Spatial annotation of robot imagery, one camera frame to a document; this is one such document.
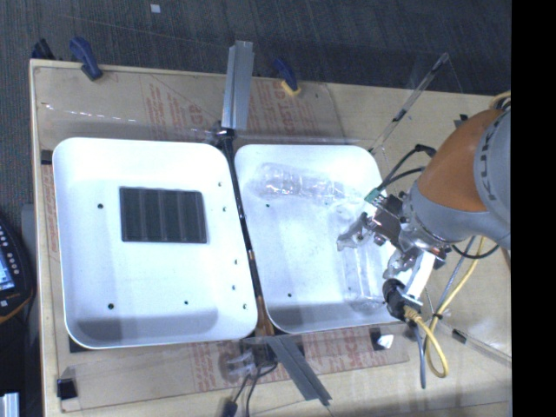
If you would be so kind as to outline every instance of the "yellow hose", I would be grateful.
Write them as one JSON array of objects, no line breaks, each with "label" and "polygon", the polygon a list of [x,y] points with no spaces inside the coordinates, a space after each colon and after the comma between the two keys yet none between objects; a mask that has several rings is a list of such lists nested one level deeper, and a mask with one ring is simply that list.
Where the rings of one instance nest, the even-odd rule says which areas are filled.
[{"label": "yellow hose", "polygon": [[501,100],[507,99],[508,97],[512,97],[512,91],[506,91],[504,93],[498,94],[497,96],[493,97],[490,103],[488,104],[488,108],[493,109],[498,105]]},{"label": "yellow hose", "polygon": [[[484,243],[485,243],[485,237],[483,236],[480,238],[479,247],[477,249],[476,255],[480,255]],[[427,345],[425,347],[425,356],[427,357],[427,364],[429,368],[431,369],[431,371],[433,371],[433,374],[436,375],[437,377],[444,378],[448,375],[448,364],[447,364],[446,356],[444,355],[442,349],[440,348],[440,344],[438,340],[436,340],[436,337],[434,336],[434,330],[436,329],[436,325],[438,324],[438,320],[440,316],[446,310],[448,304],[450,304],[453,298],[460,292],[464,284],[469,280],[473,271],[477,267],[478,263],[479,260],[473,260],[471,266],[469,266],[469,269],[463,275],[460,282],[458,282],[455,288],[453,288],[452,292],[450,292],[450,294],[446,297],[446,299],[442,302],[442,304],[440,304],[438,310],[435,312],[433,316],[433,319],[431,320],[431,323],[428,326],[427,324],[425,324],[422,317],[417,313],[415,309],[410,308],[409,306],[404,306],[404,312],[406,318],[408,318],[409,320],[417,324],[420,328],[422,328],[425,331],[425,334],[427,334]],[[431,344],[434,346],[434,349],[436,350],[436,353],[440,358],[440,363],[442,365],[441,371],[439,371],[433,364],[433,360],[431,358],[431,351],[430,351]]]}]

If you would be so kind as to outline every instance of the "metal bracket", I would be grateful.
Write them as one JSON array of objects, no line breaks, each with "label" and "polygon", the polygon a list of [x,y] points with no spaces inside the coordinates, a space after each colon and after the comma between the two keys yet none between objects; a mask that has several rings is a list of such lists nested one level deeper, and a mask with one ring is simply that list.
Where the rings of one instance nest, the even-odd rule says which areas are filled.
[{"label": "metal bracket", "polygon": [[275,352],[276,357],[288,371],[289,377],[295,383],[305,400],[319,399],[323,406],[330,406],[332,396],[322,385],[314,370],[297,345],[288,335],[266,337],[265,341]]},{"label": "metal bracket", "polygon": [[342,233],[336,240],[338,251],[341,252],[344,248],[357,248],[366,242],[370,236],[368,231],[371,228],[368,225],[367,212],[361,213],[356,222],[354,222],[346,233]]},{"label": "metal bracket", "polygon": [[76,383],[73,379],[58,379],[56,382],[56,397],[60,400],[75,399],[77,397]]},{"label": "metal bracket", "polygon": [[19,417],[19,393],[0,396],[0,417]]},{"label": "metal bracket", "polygon": [[222,110],[222,127],[225,129],[247,128],[254,58],[251,42],[235,41],[229,49]]}]

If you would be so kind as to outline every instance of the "wooden table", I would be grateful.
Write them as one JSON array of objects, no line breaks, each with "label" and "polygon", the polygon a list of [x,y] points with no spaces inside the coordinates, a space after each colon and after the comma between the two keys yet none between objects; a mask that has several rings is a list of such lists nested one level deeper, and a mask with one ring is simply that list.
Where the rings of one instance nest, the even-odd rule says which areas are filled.
[{"label": "wooden table", "polygon": [[[204,128],[222,112],[225,76],[114,66],[102,68],[105,72],[102,85],[113,85],[108,93],[96,91],[101,86],[87,81],[78,63],[33,60],[30,64],[38,271],[36,301],[40,312],[44,415],[216,416],[222,401],[237,389],[83,410],[79,410],[83,404],[76,403],[76,410],[70,413],[63,412],[61,401],[56,397],[56,379],[63,374],[59,363],[60,348],[63,347],[60,323],[63,319],[60,318],[59,275],[53,272],[59,261],[55,261],[51,248],[56,231],[48,230],[49,215],[52,220],[55,212],[52,211],[54,206],[45,202],[45,189],[49,189],[44,184],[45,178],[48,179],[45,171],[51,170],[48,165],[42,165],[42,159],[45,156],[48,159],[48,152],[62,139],[71,136],[183,140],[191,131],[183,128],[186,117],[190,127]],[[253,91],[257,93],[250,115],[254,111],[253,116],[262,117],[254,121],[250,119],[250,122],[252,126],[255,122],[259,133],[265,133],[269,125],[274,125],[273,128],[285,135],[292,133],[292,129],[301,129],[309,135],[324,132],[329,136],[359,138],[359,144],[364,147],[380,134],[411,94],[406,89],[301,83],[301,101],[306,103],[311,99],[316,102],[289,105],[289,108],[287,106],[282,112],[268,117],[270,108],[265,105],[268,102],[265,91],[277,89],[279,83],[263,78],[254,78],[253,82],[252,94]],[[377,154],[381,169],[387,168],[388,163],[395,163],[418,142],[438,147],[453,131],[453,120],[460,114],[472,115],[486,109],[489,101],[490,97],[484,96],[423,93],[402,125],[391,135],[386,151]],[[182,112],[180,117],[178,111],[183,106],[189,106],[189,113]],[[443,289],[455,261],[448,259],[447,267],[434,273],[428,285],[431,296]],[[405,341],[402,344],[407,347],[408,361],[320,375],[333,397],[332,413],[336,416],[407,413],[441,416],[464,415],[464,412],[465,415],[506,415],[512,378],[510,281],[508,261],[499,251],[481,262],[468,285],[454,300],[450,307],[451,317],[445,321],[469,334],[469,338],[467,344],[462,344],[451,337],[450,328],[440,327],[438,338],[451,368],[446,379],[438,379],[428,371],[427,388],[421,389],[417,347]],[[83,362],[82,354],[76,357],[77,365]],[[105,381],[110,385],[109,376]],[[126,395],[124,392],[129,385],[110,387]],[[304,401],[289,380],[257,386],[250,409],[252,415],[265,416],[329,415],[317,400]]]}]

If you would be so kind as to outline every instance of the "transparent plastic wrap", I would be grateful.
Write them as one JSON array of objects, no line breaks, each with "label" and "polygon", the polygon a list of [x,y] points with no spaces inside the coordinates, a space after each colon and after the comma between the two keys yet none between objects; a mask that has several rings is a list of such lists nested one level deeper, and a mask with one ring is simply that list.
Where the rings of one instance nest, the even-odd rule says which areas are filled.
[{"label": "transparent plastic wrap", "polygon": [[360,204],[362,199],[360,192],[330,180],[326,173],[275,162],[263,163],[249,186],[265,199],[297,196],[324,206]]},{"label": "transparent plastic wrap", "polygon": [[[333,228],[345,228],[346,223],[356,219],[366,207],[360,191],[330,179],[326,173],[277,162],[261,164],[248,187],[269,201],[295,197],[330,209]],[[346,302],[361,312],[380,308],[384,304],[381,253],[376,247],[364,245],[344,248],[341,259]]]}]

